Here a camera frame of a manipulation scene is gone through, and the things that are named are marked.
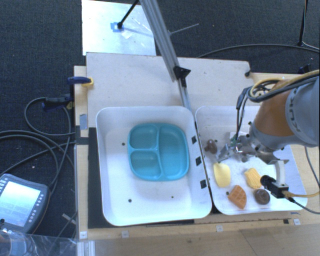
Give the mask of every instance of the black floor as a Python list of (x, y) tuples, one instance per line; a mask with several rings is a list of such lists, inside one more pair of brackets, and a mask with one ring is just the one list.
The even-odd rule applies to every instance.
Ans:
[[(133, 1), (111, 1), (132, 3)], [(295, 48), (299, 41), (303, 0), (159, 0), (171, 40), (180, 57), (198, 57), (214, 50), (252, 44), (288, 46), (246, 46), (226, 49), (204, 58), (248, 61), (253, 72), (296, 74), (311, 64), (319, 69), (319, 52), (310, 47)], [(306, 12), (303, 41), (319, 47), (320, 2), (310, 0)], [(24, 109), (40, 97), (59, 97), (70, 92), (67, 78), (75, 65), (85, 65), (82, 56), (82, 6), (80, 0), (0, 1), (0, 132), (27, 130)], [(28, 112), (30, 122), (47, 133), (68, 132), (62, 110), (45, 113), (40, 104)], [(53, 138), (64, 143), (67, 137)], [(0, 172), (43, 149), (28, 139), (0, 140)], [(57, 152), (60, 160), (62, 154)], [(73, 157), (72, 148), (68, 154)], [(46, 154), (10, 173), (30, 181), (49, 184), (55, 163)], [(65, 162), (51, 197), (47, 213), (36, 234), (57, 236), (65, 223), (65, 213), (75, 212), (74, 171)], [(62, 234), (71, 237), (74, 226)]]

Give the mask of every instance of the blue plate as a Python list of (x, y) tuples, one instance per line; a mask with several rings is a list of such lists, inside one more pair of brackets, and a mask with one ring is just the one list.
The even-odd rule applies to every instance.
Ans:
[(128, 156), (132, 172), (148, 181), (174, 181), (189, 170), (185, 133), (168, 123), (144, 123), (128, 135)]

